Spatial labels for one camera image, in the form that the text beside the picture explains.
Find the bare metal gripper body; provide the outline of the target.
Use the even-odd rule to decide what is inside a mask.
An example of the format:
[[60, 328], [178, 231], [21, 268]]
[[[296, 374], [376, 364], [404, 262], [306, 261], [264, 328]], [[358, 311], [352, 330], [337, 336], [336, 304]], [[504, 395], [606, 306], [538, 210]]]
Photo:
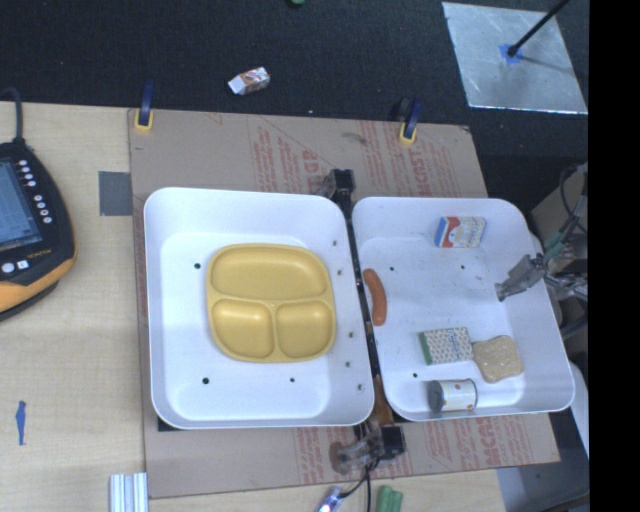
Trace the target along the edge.
[[509, 282], [519, 282], [520, 289], [529, 289], [541, 280], [546, 273], [544, 256], [538, 253], [535, 257], [523, 256], [509, 271]]

